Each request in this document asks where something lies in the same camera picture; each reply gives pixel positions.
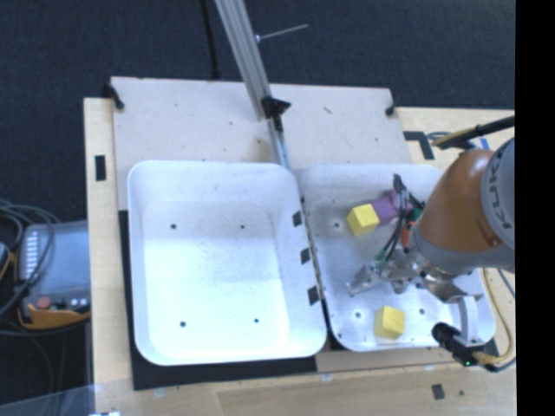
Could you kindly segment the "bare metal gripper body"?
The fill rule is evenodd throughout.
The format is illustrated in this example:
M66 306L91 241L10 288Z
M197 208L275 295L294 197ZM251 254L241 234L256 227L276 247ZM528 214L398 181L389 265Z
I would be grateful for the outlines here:
M376 257L375 262L381 279L390 283L395 279L411 278L418 288L433 289L454 279L453 275L433 265L418 250L394 250L389 257Z

